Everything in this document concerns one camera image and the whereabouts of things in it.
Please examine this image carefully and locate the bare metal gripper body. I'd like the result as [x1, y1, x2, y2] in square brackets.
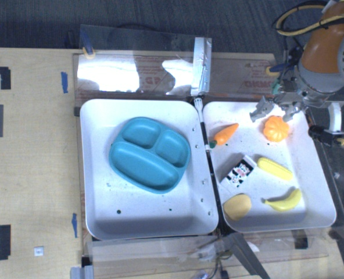
[273, 88, 320, 110]

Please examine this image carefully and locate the orange pumpkin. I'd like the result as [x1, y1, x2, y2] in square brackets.
[262, 115, 291, 143]

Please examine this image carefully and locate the orange carrot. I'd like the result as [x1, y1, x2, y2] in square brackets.
[208, 123, 240, 149]

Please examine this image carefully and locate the yellow corn cob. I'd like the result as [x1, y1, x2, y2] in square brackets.
[256, 156, 294, 182]

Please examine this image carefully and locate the white plastic tray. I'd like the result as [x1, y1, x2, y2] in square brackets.
[202, 101, 337, 233]
[79, 98, 220, 241]

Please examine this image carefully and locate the cow print milk carton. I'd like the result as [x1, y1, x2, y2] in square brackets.
[220, 155, 258, 189]

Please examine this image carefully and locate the yellow banana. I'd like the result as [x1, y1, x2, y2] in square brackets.
[261, 187, 303, 212]

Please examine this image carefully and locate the yellow potato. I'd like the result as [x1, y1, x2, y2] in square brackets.
[223, 193, 252, 222]

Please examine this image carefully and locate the blue divided plate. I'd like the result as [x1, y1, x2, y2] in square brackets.
[108, 116, 192, 194]

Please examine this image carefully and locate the black cylinder on white bracket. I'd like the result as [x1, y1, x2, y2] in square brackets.
[307, 101, 344, 148]

